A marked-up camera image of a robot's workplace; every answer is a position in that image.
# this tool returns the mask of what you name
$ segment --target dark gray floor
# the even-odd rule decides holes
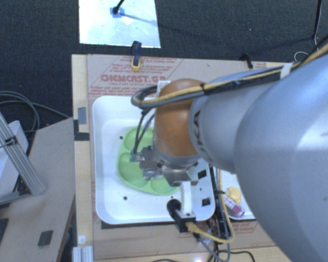
[[[155,0],[161,49],[148,56],[253,60],[294,59],[314,48],[317,0]],[[79,44],[78,0],[0,0],[0,91],[72,114],[71,54],[128,54],[127,47]],[[328,34],[323,0],[319,39]],[[22,105],[2,108],[8,121],[32,124]],[[41,112],[41,127],[61,118]]]

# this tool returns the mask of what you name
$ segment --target yellow cable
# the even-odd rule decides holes
[[[312,60],[314,60],[314,59],[316,59],[320,56],[322,56],[323,54],[325,54],[327,52],[328,52],[328,43],[326,45],[324,45],[318,51],[316,51],[313,54],[309,55],[308,58],[305,61],[294,63],[292,65],[292,69],[294,69],[298,66],[302,66],[302,65],[304,65],[304,64],[306,64],[306,63],[308,63],[308,62],[310,62],[310,61],[312,61]],[[280,67],[278,69],[275,69],[275,70],[266,71],[266,72],[254,74],[254,75],[251,75],[251,76],[246,76],[246,77],[239,78],[239,79],[228,80],[228,81],[220,81],[220,82],[216,82],[214,84],[205,84],[204,85],[204,91],[209,91],[211,89],[223,86],[225,84],[229,84],[229,83],[234,82],[236,80],[259,79],[259,78],[262,78],[264,76],[279,73],[281,71],[281,69],[282,69],[282,67]],[[172,92],[172,93],[167,94],[165,96],[160,96],[158,98],[150,99],[150,100],[146,100],[146,101],[142,101],[142,100],[139,100],[137,97],[134,97],[133,101],[136,104],[141,104],[141,106],[146,106],[146,104],[158,103],[158,102],[162,102],[164,100],[172,99],[172,98],[175,98],[175,97],[178,97],[178,96],[182,96],[182,95],[186,95],[186,94],[190,94],[190,93],[195,93],[195,92],[200,92],[200,91],[203,91],[202,87],[201,86],[196,86],[196,87],[186,88],[186,89],[180,90],[180,91],[175,91],[175,92]]]
[[[220,191],[222,191],[221,170],[219,170],[219,189],[220,189]],[[186,222],[186,226],[187,226],[188,231],[196,233],[196,234],[200,234],[204,237],[212,239],[213,241],[215,241],[217,243],[230,243],[230,242],[233,242],[235,240],[235,231],[233,230],[229,215],[227,213],[227,208],[226,208],[223,197],[221,197],[221,203],[222,203],[222,208],[224,209],[224,214],[225,214],[225,218],[226,218],[226,221],[227,221],[227,225],[229,226],[229,230],[231,231],[231,237],[230,238],[228,238],[226,240],[226,239],[221,239],[221,238],[215,237],[215,236],[203,231],[202,229],[200,229],[193,222]]]

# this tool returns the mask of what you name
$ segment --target white cable tie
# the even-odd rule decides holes
[[[290,74],[292,65],[293,62],[290,62],[283,66],[282,70],[280,71],[280,79],[283,79]]]

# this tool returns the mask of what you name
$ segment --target green plate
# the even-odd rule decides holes
[[[128,186],[137,190],[141,190],[155,195],[170,195],[175,193],[179,187],[171,187],[164,177],[155,180],[151,178],[149,181],[142,177],[142,170],[139,167],[139,162],[130,162],[131,150],[133,149],[137,127],[132,127],[126,132],[121,142],[118,158],[116,161],[116,172],[119,178]],[[149,128],[139,146],[141,150],[143,147],[150,146],[153,140],[153,128]]]

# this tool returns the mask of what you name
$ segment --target yellow food item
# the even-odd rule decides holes
[[[237,187],[230,186],[227,188],[226,194],[236,203],[241,202],[241,191]]]

